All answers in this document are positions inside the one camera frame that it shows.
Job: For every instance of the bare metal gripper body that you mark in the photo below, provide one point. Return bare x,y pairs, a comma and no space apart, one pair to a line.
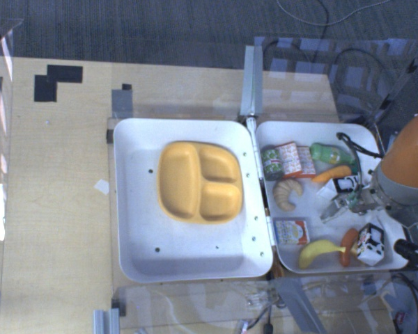
367,202

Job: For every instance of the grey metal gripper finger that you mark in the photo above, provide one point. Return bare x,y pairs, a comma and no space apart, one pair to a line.
340,197
332,212

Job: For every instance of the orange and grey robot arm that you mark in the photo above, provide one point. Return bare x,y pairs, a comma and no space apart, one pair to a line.
405,158

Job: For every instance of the white and black box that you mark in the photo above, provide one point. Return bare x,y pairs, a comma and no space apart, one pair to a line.
345,183

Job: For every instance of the orange carrot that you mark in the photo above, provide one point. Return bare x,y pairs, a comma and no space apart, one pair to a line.
332,173

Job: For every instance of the orange sausage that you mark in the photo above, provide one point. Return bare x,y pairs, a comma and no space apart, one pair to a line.
347,245

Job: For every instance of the yellow banana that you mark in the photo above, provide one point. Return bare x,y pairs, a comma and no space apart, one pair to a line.
315,252

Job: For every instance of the black and white carton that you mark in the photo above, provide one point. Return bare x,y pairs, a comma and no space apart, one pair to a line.
371,245

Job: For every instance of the green plastic bottle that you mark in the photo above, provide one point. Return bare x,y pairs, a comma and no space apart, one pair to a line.
329,153

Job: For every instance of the white and red carton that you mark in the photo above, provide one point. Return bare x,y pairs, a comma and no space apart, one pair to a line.
290,231

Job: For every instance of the orange and white carton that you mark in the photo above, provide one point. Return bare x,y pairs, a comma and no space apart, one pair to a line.
307,162
290,160

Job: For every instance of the tan croissant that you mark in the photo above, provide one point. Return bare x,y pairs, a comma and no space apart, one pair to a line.
284,193

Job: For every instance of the white plastic tray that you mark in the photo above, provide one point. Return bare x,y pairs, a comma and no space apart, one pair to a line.
139,200
320,131

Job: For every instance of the green can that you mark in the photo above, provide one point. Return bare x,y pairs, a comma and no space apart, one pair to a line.
271,164

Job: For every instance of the yellow divided plate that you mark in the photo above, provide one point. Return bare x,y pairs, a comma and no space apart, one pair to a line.
181,183

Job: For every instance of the black cylinder on white bracket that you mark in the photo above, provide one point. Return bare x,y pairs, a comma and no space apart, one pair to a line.
412,250

